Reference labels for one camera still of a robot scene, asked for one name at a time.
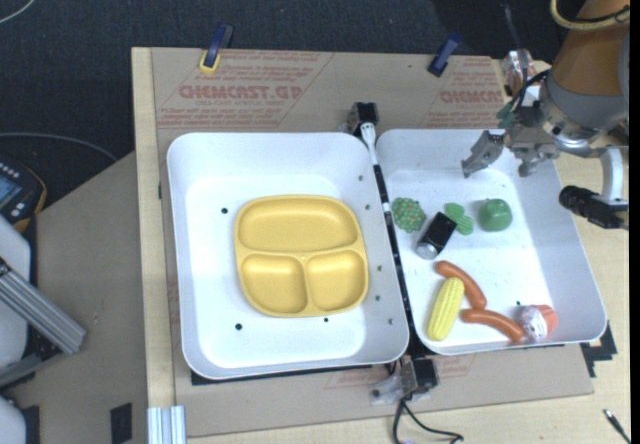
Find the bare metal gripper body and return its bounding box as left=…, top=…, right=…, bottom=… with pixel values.
left=504, top=116, right=609, bottom=161

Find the green pepper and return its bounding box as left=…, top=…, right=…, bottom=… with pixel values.
left=477, top=198, right=514, bottom=233

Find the green broccoli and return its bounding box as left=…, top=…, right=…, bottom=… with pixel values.
left=443, top=202, right=475, bottom=237

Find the white plastic tray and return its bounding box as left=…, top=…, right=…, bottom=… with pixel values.
left=374, top=127, right=609, bottom=356
left=165, top=131, right=412, bottom=380

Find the black can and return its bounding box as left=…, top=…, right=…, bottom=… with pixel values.
left=415, top=211, right=458, bottom=261

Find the thin black and white rod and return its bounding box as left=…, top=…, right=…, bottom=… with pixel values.
left=360, top=123, right=417, bottom=359

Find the orange sausage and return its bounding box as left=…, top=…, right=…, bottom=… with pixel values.
left=459, top=307, right=525, bottom=344
left=434, top=260, right=488, bottom=310

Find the yellow corn cob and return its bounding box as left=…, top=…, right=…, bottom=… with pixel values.
left=426, top=276, right=467, bottom=343

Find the yellow divided plate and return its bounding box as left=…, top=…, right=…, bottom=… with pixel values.
left=233, top=194, right=371, bottom=319

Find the brown cardboard board red print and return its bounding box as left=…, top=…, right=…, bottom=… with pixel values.
left=149, top=47, right=596, bottom=438

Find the black cylinder on white bracket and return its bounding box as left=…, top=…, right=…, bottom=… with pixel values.
left=558, top=146, right=630, bottom=232

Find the black block with thin wires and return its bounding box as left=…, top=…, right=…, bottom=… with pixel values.
left=369, top=356, right=441, bottom=406
left=344, top=101, right=380, bottom=134

